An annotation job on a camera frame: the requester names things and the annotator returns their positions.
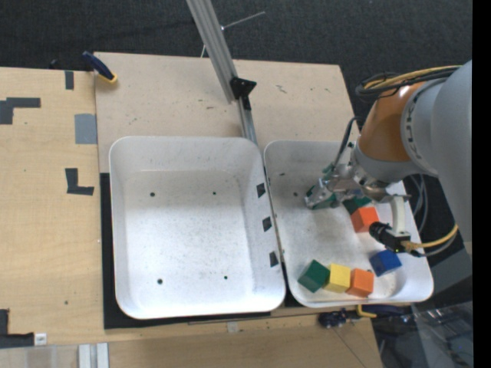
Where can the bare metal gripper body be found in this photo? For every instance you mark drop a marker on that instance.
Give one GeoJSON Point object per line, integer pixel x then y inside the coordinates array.
{"type": "Point", "coordinates": [345, 182]}

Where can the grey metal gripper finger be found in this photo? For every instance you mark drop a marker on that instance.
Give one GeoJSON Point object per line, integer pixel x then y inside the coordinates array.
{"type": "Point", "coordinates": [311, 201]}
{"type": "Point", "coordinates": [319, 189]}

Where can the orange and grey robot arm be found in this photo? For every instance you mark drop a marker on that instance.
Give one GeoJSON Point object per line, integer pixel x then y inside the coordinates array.
{"type": "Point", "coordinates": [429, 129]}

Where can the green cube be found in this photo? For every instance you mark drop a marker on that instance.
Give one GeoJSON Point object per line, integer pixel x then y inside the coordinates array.
{"type": "Point", "coordinates": [314, 276]}
{"type": "Point", "coordinates": [354, 204]}

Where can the orange cube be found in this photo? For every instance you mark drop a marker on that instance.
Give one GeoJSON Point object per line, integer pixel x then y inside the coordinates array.
{"type": "Point", "coordinates": [360, 283]}
{"type": "Point", "coordinates": [365, 219]}

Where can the white plastic tray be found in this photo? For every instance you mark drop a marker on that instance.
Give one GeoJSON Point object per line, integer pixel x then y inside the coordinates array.
{"type": "Point", "coordinates": [330, 240]}
{"type": "Point", "coordinates": [184, 236]}

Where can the yellow cube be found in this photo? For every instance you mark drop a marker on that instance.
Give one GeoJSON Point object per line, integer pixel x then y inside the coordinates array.
{"type": "Point", "coordinates": [338, 278]}

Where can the blue cube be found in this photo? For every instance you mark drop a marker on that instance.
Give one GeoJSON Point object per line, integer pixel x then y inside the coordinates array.
{"type": "Point", "coordinates": [385, 262]}

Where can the pale wood board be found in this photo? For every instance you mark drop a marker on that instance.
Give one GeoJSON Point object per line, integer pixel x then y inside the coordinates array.
{"type": "Point", "coordinates": [172, 98]}

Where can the black cylinder on white bracket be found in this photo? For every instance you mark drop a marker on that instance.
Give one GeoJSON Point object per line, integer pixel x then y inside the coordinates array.
{"type": "Point", "coordinates": [395, 240]}

